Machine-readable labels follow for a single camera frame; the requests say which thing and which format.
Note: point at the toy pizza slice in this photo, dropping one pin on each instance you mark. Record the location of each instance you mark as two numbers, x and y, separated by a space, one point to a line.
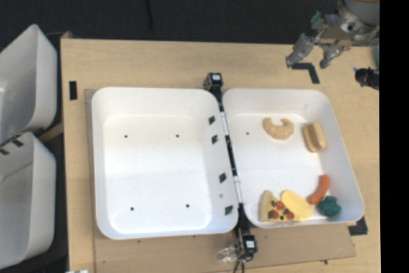
274 209

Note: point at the orange toy sausage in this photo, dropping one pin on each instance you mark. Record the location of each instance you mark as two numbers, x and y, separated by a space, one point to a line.
320 190

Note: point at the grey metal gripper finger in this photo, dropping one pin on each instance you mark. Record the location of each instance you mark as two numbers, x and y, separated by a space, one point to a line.
331 54
300 49

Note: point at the green toy broccoli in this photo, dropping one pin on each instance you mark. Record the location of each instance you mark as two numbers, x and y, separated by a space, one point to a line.
329 207

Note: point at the black cylinder on white bracket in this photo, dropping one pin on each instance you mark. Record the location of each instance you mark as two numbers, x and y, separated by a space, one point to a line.
367 76

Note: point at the yellow toy cheese wedge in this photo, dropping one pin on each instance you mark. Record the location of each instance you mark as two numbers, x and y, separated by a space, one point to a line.
298 205

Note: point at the beige toy croissant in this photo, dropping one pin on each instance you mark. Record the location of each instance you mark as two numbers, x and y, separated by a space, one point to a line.
277 131

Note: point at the white plastic tray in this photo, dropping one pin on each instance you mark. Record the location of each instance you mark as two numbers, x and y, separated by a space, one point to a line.
281 163
156 169

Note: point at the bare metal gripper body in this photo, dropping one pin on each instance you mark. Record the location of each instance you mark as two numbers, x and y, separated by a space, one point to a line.
346 29

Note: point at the thin black and white rod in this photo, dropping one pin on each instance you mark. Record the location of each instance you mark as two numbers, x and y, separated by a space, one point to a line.
230 150

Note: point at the toy hot dog bun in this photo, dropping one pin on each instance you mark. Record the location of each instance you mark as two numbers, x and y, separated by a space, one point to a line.
314 137

